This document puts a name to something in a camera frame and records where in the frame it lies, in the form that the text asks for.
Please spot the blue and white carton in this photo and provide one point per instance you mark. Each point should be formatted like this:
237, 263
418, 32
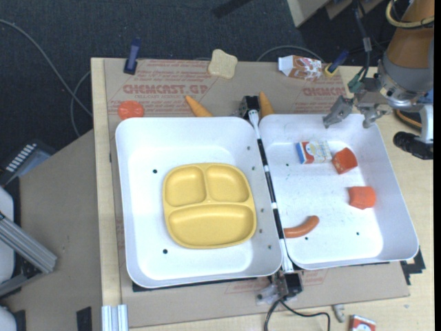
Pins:
314, 152

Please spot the red and white packet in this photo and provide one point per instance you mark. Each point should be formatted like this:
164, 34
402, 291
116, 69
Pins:
361, 323

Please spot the brown cardboard board red print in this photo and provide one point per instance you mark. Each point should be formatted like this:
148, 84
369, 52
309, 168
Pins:
165, 88

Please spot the orange toy carrot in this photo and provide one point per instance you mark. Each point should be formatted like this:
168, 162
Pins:
266, 105
198, 108

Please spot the beige toy bread slice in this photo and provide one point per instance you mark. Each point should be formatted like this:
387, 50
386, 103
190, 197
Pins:
222, 65

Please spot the orange toy chunk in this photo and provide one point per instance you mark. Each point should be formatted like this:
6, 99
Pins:
361, 197

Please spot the red-orange carton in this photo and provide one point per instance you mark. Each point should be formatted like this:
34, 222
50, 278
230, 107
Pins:
344, 160

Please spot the orange round toy slice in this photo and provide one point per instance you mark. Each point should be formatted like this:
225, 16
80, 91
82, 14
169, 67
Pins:
130, 110

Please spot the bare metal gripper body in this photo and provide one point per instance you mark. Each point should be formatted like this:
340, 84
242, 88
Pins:
373, 100

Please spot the white plastic tray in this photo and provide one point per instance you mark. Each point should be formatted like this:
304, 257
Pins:
144, 267
320, 250

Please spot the black cylinder on white bracket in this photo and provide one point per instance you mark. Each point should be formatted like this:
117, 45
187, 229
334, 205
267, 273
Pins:
411, 145

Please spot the thin black and white rod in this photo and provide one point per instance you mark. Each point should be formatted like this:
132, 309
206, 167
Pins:
268, 174

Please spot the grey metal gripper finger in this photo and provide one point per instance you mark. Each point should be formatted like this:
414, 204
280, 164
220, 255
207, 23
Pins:
370, 117
339, 110

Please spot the yellow divided plate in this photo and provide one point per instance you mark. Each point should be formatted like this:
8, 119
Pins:
210, 222

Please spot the orange and white carton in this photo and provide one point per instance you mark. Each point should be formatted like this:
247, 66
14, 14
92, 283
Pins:
303, 68

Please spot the orange toy sausage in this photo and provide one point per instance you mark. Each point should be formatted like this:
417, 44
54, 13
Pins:
301, 229

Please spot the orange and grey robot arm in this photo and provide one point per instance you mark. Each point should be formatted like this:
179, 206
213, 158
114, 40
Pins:
410, 43

